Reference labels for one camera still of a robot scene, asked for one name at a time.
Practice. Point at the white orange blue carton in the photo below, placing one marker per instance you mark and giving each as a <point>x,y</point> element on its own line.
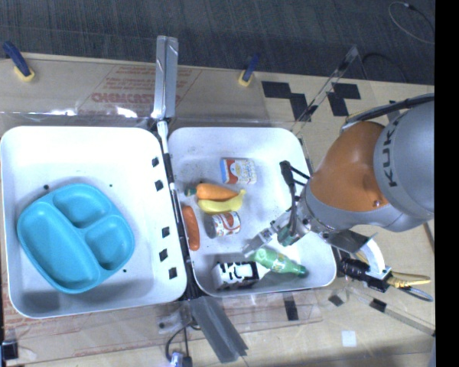
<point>239,171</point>

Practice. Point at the black and white carton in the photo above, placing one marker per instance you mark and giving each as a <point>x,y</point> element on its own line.
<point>237,275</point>

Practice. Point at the brown cardboard board red print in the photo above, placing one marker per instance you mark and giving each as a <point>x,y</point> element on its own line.
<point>99,90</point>

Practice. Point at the blue divided plate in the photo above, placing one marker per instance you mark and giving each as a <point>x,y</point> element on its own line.
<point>61,235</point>

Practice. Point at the green plastic bottle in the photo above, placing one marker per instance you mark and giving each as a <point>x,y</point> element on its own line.
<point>277,262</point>

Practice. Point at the black cylinder on white bracket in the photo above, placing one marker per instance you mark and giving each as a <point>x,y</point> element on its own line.
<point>371,266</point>

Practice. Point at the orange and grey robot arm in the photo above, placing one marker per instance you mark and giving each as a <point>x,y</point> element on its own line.
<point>367,174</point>

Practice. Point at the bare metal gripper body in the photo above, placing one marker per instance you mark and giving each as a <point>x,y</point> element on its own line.
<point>299,222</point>

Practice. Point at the white plastic tray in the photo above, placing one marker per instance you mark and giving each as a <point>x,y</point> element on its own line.
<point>99,155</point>
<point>275,155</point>

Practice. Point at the white and orange can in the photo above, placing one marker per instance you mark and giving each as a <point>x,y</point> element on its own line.
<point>225,224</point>

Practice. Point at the orange sausage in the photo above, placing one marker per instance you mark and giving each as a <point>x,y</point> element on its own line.
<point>192,228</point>

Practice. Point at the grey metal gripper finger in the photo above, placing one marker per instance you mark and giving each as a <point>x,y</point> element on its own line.
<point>261,239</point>

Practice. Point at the orange carrot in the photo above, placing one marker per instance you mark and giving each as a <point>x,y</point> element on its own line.
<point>214,192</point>

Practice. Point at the thin black and white rod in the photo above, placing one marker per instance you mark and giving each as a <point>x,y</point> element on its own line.
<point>171,178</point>

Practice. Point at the yellow banana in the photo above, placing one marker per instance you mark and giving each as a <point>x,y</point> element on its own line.
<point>222,206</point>

